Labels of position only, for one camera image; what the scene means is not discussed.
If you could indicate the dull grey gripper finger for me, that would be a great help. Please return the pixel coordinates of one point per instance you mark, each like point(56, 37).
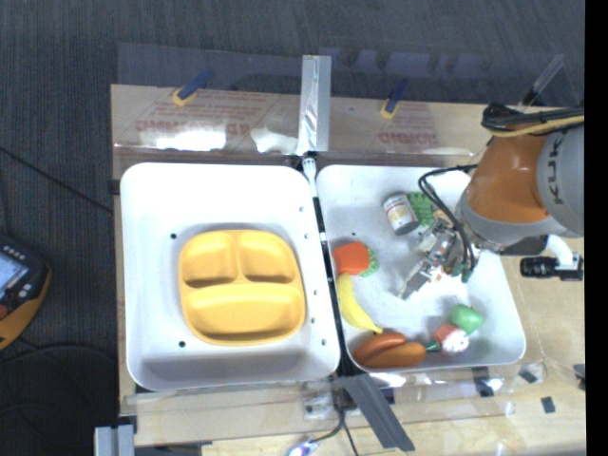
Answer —
point(414, 283)
point(423, 244)

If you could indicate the orange and green toy vegetable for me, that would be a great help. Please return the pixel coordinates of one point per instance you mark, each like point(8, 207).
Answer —
point(351, 258)

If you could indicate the black cylinder on white bracket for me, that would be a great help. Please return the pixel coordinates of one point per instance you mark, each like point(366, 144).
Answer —
point(541, 267)

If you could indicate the orange toy carrot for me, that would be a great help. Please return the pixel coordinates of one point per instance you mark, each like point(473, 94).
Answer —
point(399, 355)

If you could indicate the brown cardboard board, red print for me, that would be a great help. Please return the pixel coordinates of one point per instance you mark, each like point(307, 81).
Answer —
point(546, 321)

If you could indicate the green toy broccoli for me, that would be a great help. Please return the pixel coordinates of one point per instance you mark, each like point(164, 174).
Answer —
point(422, 207)

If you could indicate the red and white toy cupcake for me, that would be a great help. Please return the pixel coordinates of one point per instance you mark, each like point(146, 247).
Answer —
point(453, 341)

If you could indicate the small white labelled can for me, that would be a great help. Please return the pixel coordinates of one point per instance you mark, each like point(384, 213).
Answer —
point(400, 213)

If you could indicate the red-brown toy sausage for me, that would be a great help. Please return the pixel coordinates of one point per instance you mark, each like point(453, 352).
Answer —
point(377, 344)

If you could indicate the white plastic tray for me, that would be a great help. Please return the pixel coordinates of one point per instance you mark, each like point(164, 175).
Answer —
point(152, 254)
point(370, 197)

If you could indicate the yellow banana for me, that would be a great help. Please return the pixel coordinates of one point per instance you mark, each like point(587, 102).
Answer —
point(350, 304)

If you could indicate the yellow divided plate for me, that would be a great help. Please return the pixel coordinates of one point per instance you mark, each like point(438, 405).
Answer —
point(242, 292)

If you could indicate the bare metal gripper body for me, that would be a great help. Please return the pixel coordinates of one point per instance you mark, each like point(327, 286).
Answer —
point(444, 250)

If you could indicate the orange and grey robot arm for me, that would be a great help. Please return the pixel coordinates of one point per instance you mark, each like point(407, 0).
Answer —
point(513, 183)

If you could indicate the green toy pepper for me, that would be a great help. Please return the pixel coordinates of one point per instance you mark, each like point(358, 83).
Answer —
point(466, 318)

